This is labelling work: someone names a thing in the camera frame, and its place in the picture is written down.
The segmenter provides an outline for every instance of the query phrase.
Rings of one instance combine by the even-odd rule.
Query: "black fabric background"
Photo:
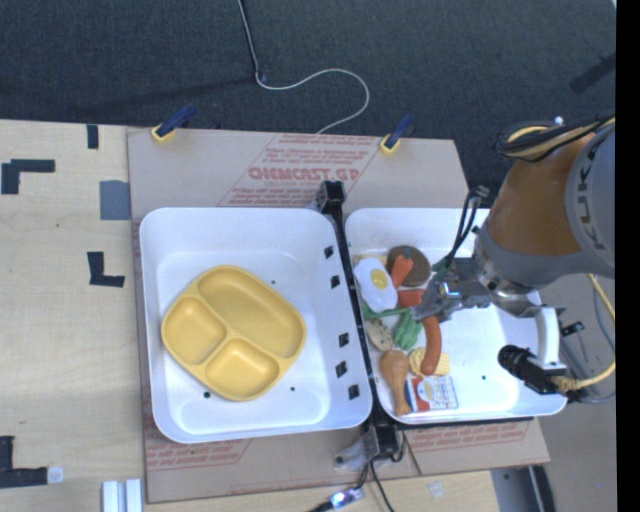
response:
[[[261,71],[286,85],[360,75],[368,109],[329,133],[454,139],[470,186],[497,192],[496,135],[615,107],[611,0],[245,0]],[[314,133],[355,112],[361,86],[323,76],[267,92],[236,0],[0,0],[0,118]]]

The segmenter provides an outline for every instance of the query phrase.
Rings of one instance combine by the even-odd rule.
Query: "white cable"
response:
[[[364,88],[364,92],[365,92],[365,101],[364,104],[362,105],[362,107],[360,107],[360,109],[355,112],[354,114],[351,114],[350,116],[344,117],[338,121],[335,121],[327,126],[325,126],[324,128],[322,128],[320,131],[316,132],[316,133],[324,133],[325,131],[339,125],[342,123],[346,123],[347,121],[351,121],[352,119],[358,117],[360,114],[362,114],[367,107],[369,106],[369,99],[370,99],[370,94],[369,94],[369,87],[367,87],[366,82],[358,75],[356,75],[355,73],[353,73],[352,71],[348,71],[346,69],[341,69],[341,68],[329,68],[329,69],[323,69],[322,71],[318,71],[317,73],[313,73],[312,75],[309,75],[308,77],[300,80],[299,82],[296,82],[294,84],[291,85],[283,85],[283,86],[271,86],[271,85],[267,85],[265,84],[261,78],[260,78],[260,72],[259,72],[259,66],[258,66],[258,57],[256,56],[256,52],[255,49],[253,47],[253,38],[251,37],[251,30],[249,29],[249,23],[247,21],[247,16],[245,14],[244,11],[244,6],[242,5],[242,0],[238,0],[238,7],[240,8],[240,15],[242,16],[242,23],[244,25],[244,31],[245,34],[247,36],[247,41],[249,43],[249,51],[251,52],[251,59],[253,60],[253,68],[255,70],[254,72],[254,78],[256,80],[256,83],[262,87],[263,89],[266,89],[268,91],[288,91],[291,89],[294,89],[296,87],[299,87],[303,84],[305,84],[306,82],[308,82],[309,80],[313,80],[314,78],[317,78],[321,75],[325,75],[328,73],[342,73],[345,75],[348,75],[352,78],[355,78],[358,82],[360,82],[360,85],[362,85],[362,87]]]

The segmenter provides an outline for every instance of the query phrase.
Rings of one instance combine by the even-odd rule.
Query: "yellow cable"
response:
[[[614,311],[613,306],[609,301],[609,298],[606,296],[606,294],[602,290],[602,287],[600,286],[600,283],[598,283],[598,281],[596,280],[593,274],[587,274],[587,277],[589,278],[589,281],[591,281],[591,286],[593,286],[593,288],[595,289],[596,293],[598,294],[598,297],[600,297],[600,300],[602,300],[605,307],[607,308],[607,312],[609,313],[609,316],[611,316],[611,320],[613,321],[613,324],[615,326],[616,312]],[[598,382],[603,381],[604,379],[609,377],[609,375],[611,375],[615,371],[615,369],[616,369],[616,360],[614,357],[613,361],[611,362],[611,364],[606,370],[596,375],[595,377],[591,377],[590,379],[570,379],[568,377],[552,377],[551,381],[558,386],[560,391],[572,391],[576,389],[582,389],[587,386],[591,386],[593,384],[597,384]]]

